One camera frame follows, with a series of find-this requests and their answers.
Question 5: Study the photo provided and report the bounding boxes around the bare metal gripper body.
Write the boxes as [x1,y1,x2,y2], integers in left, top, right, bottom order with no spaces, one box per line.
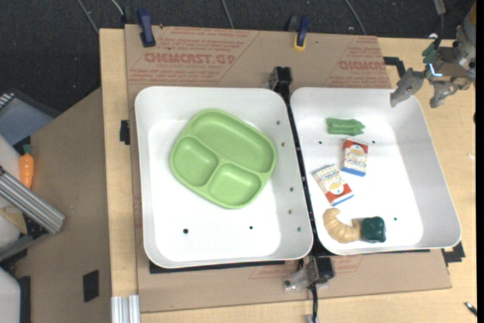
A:
[424,44,476,89]

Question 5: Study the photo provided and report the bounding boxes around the green bean pods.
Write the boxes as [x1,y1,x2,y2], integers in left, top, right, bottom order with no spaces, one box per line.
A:
[325,117,367,137]

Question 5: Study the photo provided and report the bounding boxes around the red and white carton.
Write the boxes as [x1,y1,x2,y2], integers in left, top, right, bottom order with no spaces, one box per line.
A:
[340,137,370,178]
[312,163,355,207]

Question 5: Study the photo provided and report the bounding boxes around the white plastic tray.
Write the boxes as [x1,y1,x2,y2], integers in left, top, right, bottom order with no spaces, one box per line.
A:
[134,85,315,270]
[289,86,463,256]

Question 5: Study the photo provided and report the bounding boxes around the thin black rod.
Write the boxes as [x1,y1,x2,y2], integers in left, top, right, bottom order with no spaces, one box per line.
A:
[280,85,321,259]

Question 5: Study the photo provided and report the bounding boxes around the dark green pepper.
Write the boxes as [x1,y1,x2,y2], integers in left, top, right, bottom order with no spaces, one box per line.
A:
[358,216,387,244]

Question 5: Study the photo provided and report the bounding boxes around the beige croissant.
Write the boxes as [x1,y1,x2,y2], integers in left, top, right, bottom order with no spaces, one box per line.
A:
[321,207,365,244]

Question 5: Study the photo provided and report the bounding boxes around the brown cardboard board red print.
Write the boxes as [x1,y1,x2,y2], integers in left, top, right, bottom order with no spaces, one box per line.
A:
[123,23,453,313]

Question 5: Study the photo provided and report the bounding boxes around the green divided plate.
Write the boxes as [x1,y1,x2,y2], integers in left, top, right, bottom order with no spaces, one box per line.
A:
[169,107,278,210]

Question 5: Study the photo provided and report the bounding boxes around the orange carrot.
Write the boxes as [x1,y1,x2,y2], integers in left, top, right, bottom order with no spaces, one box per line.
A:
[18,144,36,190]

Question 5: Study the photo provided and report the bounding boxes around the black block with wires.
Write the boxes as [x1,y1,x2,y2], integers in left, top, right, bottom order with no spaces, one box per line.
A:
[268,66,293,92]
[303,256,336,285]

